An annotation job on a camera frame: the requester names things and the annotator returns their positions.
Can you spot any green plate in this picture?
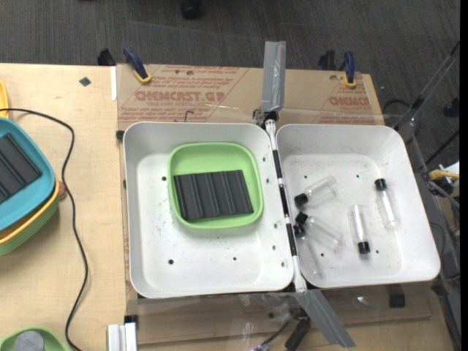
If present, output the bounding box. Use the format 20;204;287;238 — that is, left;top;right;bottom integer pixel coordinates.
167;142;265;230
0;195;61;257
0;325;72;351

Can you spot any black ribbed block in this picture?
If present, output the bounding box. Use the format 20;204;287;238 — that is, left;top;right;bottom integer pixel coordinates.
0;132;43;205
173;169;255;222

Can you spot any thin black and white rod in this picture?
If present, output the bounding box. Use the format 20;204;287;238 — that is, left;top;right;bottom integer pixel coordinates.
265;119;308;294

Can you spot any brown cardboard board red print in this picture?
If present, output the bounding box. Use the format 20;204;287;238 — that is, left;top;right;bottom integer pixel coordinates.
116;63;433;345

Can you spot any clear plastic bottle black cap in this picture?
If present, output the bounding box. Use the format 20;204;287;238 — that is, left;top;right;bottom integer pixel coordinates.
292;224;325;280
374;178;401;230
347;204;371;255
293;175;339;208
295;211;345;252

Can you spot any white plastic tray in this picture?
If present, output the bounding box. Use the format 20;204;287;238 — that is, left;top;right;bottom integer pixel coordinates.
274;124;442;290
122;121;296;300

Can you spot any black chair caster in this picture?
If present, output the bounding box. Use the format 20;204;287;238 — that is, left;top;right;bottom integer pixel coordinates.
179;0;203;20

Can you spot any orange plate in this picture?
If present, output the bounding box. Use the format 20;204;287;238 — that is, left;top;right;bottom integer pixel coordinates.
0;176;60;247

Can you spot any blue plate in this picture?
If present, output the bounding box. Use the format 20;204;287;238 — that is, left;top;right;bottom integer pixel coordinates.
0;117;57;233

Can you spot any yellow plate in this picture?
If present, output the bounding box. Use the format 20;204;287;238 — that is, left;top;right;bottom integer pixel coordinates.
0;78;10;119

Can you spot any grey metal cylinder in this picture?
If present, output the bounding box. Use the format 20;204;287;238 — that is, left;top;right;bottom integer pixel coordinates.
13;330;46;351

